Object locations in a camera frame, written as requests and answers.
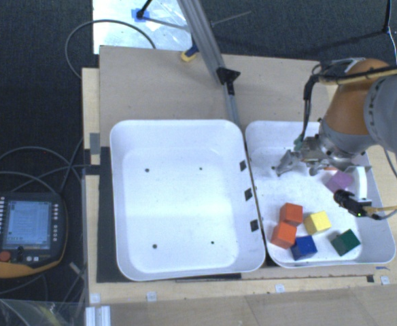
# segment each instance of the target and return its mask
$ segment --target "control panel button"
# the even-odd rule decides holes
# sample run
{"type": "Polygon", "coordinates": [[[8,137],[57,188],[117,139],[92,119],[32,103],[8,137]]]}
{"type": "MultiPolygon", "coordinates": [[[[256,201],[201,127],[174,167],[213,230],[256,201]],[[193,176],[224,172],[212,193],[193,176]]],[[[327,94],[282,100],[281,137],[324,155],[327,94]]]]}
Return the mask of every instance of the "control panel button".
{"type": "Polygon", "coordinates": [[[11,259],[11,253],[9,251],[0,252],[0,262],[8,262],[11,259]]]}

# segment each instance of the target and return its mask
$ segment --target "black clamp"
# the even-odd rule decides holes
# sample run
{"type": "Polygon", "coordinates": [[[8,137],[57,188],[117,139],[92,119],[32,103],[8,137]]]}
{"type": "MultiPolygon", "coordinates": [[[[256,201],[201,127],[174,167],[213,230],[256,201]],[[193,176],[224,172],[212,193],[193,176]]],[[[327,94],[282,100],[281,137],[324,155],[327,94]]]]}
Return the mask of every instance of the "black clamp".
{"type": "Polygon", "coordinates": [[[233,82],[240,76],[239,71],[230,70],[226,68],[219,67],[217,69],[217,76],[221,84],[225,84],[227,87],[228,95],[235,95],[235,88],[233,87],[233,82]]]}

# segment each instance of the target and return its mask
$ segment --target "empty white tray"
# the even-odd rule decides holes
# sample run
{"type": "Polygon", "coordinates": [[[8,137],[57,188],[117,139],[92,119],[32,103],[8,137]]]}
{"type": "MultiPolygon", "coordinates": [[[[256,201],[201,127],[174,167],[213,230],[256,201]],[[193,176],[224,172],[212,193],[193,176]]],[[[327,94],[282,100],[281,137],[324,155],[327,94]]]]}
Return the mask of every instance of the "empty white tray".
{"type": "Polygon", "coordinates": [[[111,130],[117,261],[131,280],[248,272],[265,256],[241,131],[225,120],[111,130]]]}
{"type": "MultiPolygon", "coordinates": [[[[306,137],[318,133],[318,123],[310,123],[306,137]]],[[[263,219],[266,247],[271,258],[287,268],[307,266],[331,266],[341,264],[386,263],[395,256],[395,242],[387,220],[375,221],[363,217],[356,218],[333,200],[333,193],[324,185],[332,172],[322,171],[311,177],[305,164],[277,176],[271,168],[277,166],[287,149],[292,149],[293,141],[303,129],[302,122],[252,122],[245,131],[245,140],[250,157],[253,180],[257,187],[259,211],[263,219]],[[314,234],[317,253],[308,259],[294,261],[290,249],[282,249],[270,243],[274,227],[279,221],[280,208],[286,203],[303,206],[304,217],[309,213],[325,210],[332,227],[325,232],[314,234]],[[331,245],[337,234],[352,229],[361,245],[344,256],[339,256],[331,245]]],[[[368,157],[358,156],[355,163],[368,166],[368,157]]],[[[368,198],[373,206],[381,206],[381,201],[372,171],[366,174],[368,198]]],[[[298,226],[297,236],[307,235],[303,224],[298,226]]]]}

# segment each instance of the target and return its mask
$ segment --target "red block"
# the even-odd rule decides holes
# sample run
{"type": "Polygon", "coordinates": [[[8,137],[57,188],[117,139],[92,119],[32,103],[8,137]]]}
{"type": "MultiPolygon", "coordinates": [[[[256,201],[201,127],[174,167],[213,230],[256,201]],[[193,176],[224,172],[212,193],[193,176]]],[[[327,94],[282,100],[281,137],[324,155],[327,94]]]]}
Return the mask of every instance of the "red block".
{"type": "Polygon", "coordinates": [[[280,222],[298,226],[303,222],[303,207],[301,205],[286,203],[280,208],[280,222]]]}
{"type": "Polygon", "coordinates": [[[296,227],[286,222],[280,222],[274,227],[271,243],[289,249],[295,243],[296,227]]]}

